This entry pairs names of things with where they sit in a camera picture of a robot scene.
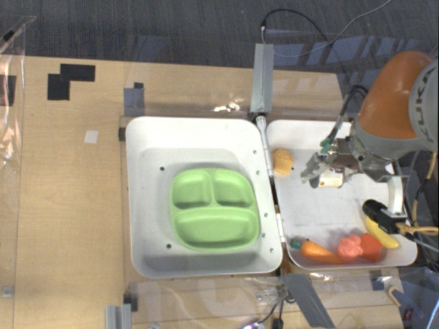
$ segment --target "sink basin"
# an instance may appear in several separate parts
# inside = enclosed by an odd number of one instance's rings
[[[190,169],[171,185],[171,221],[189,249],[241,249],[259,235],[259,213],[251,183],[230,169]]]

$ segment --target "pink toy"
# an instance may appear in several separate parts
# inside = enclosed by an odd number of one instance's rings
[[[361,238],[358,235],[351,234],[348,238],[342,238],[337,247],[337,254],[344,262],[352,262],[358,256],[363,254],[360,246]]]

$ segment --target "toy banana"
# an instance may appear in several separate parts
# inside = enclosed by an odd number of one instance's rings
[[[398,241],[391,235],[381,230],[378,223],[374,222],[369,217],[366,217],[366,228],[369,234],[376,238],[382,246],[388,249],[396,249],[399,246]]]

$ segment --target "green divided tray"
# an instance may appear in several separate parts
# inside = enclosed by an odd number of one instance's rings
[[[241,249],[259,235],[259,213],[251,183],[230,169],[190,169],[171,185],[171,220],[189,249]]]

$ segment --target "wooden table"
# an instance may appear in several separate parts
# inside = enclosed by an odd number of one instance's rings
[[[59,73],[61,63],[95,65],[95,81],[71,82],[70,101],[48,101],[47,74]],[[187,113],[197,106],[216,116],[214,108],[225,109],[232,101],[244,109],[231,113],[239,117],[250,103],[252,70],[26,58],[15,329],[103,328],[106,305],[123,301],[118,129],[123,88],[132,88],[134,82],[143,83],[146,107],[153,111]],[[277,113],[334,119],[340,106],[336,76],[274,72]],[[99,132],[96,143],[84,142],[89,130]],[[226,301],[234,291],[233,284],[226,283],[216,296]],[[200,296],[192,293],[187,300],[191,314],[202,313],[200,320],[177,326],[170,315],[162,328],[227,328],[248,319],[245,308],[228,319],[215,318],[197,303]],[[329,314],[339,324],[350,315],[365,327],[401,325],[396,307],[387,300],[379,303],[372,312],[356,301],[348,310],[335,307]],[[286,328],[307,328],[294,306],[285,309]]]

